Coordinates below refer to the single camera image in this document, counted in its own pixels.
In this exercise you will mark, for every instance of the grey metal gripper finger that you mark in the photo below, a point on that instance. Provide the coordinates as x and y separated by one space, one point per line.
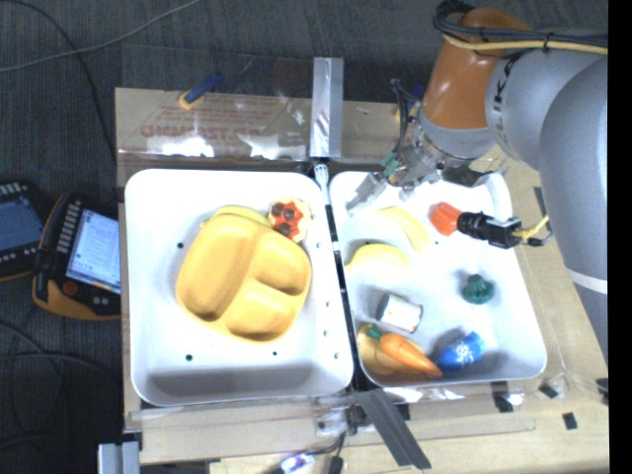
364 191
408 193

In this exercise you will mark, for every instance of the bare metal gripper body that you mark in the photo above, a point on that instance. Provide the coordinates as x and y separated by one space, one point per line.
419 163

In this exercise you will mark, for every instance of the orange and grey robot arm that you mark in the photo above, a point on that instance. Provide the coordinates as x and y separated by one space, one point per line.
568 116

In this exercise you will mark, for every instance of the white plastic tray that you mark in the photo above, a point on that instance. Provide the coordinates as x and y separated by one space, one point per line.
163 284
444 274

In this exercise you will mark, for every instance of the green broccoli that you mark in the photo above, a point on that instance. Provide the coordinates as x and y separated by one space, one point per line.
478 289

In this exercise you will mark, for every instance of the white can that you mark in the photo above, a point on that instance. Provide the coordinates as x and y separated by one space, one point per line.
400 312

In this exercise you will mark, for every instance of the yellow divided plate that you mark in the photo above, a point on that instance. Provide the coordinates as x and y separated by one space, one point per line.
237 274

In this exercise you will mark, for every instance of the orange carrot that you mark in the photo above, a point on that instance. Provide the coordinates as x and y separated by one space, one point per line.
407 353

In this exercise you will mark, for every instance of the blue packet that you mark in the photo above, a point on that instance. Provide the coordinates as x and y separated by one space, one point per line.
461 352

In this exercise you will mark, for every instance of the brown cardboard board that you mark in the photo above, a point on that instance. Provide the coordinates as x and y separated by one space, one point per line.
207 126

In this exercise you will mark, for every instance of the black cylinder on white bracket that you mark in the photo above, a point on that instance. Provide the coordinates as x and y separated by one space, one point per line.
486 227

